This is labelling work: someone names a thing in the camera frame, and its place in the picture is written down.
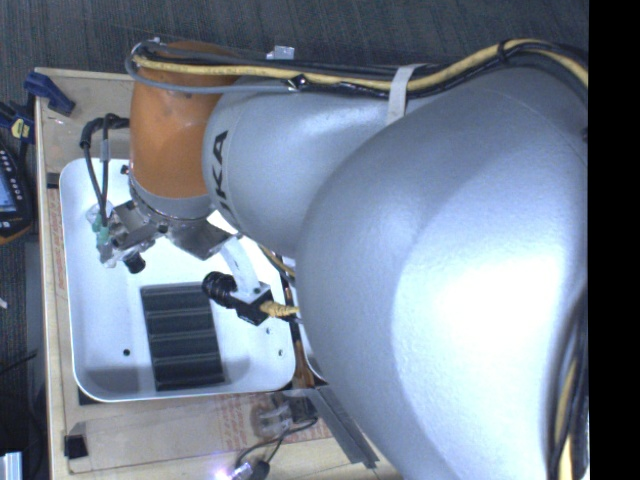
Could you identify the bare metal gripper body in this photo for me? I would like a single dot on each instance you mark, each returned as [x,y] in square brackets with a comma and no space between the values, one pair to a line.
[197,240]

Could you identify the black ribbed rectangular block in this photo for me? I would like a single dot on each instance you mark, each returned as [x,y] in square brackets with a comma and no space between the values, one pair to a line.
[182,338]

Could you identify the black cylinder on white bracket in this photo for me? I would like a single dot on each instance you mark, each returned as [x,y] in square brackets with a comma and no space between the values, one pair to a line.
[250,304]

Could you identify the white plastic tray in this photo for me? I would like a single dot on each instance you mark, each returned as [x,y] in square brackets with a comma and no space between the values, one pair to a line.
[110,318]

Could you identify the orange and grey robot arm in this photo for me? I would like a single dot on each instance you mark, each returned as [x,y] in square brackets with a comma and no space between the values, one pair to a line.
[450,248]

